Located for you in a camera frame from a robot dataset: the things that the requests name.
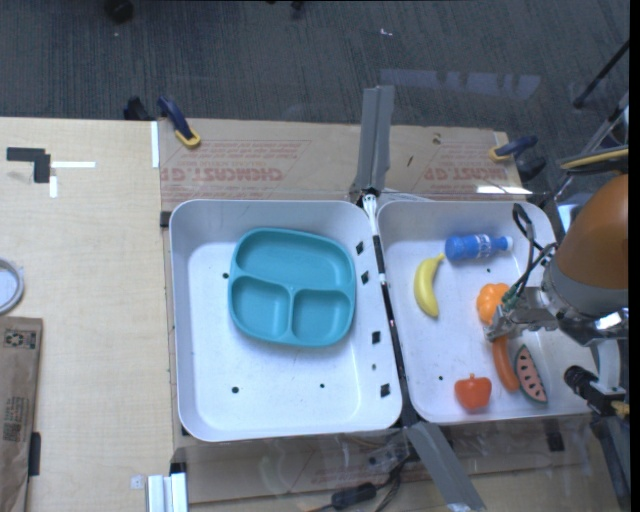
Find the orange pumpkin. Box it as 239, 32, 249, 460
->
475, 282, 512, 327

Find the black cylinder on white bracket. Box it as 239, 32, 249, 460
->
563, 338, 627, 417

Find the watermelon slice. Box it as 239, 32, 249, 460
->
514, 343, 550, 406

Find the orange bell pepper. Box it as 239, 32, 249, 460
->
453, 372, 494, 414

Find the brown cardboard board red print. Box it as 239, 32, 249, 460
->
157, 116, 604, 505

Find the teal divided plate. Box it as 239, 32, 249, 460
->
227, 227, 358, 349

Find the orange sausage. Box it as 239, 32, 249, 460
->
491, 334, 522, 393

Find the yellow banana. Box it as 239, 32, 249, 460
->
412, 252, 447, 320

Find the brown paper packet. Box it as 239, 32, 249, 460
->
0, 315, 44, 512

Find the white plastic tray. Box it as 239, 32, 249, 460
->
168, 198, 404, 444
375, 199, 597, 427

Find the white ring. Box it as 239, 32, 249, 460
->
0, 257, 26, 317

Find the blue bottle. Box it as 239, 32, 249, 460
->
444, 233, 515, 263

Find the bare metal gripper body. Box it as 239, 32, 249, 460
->
503, 287, 630, 347

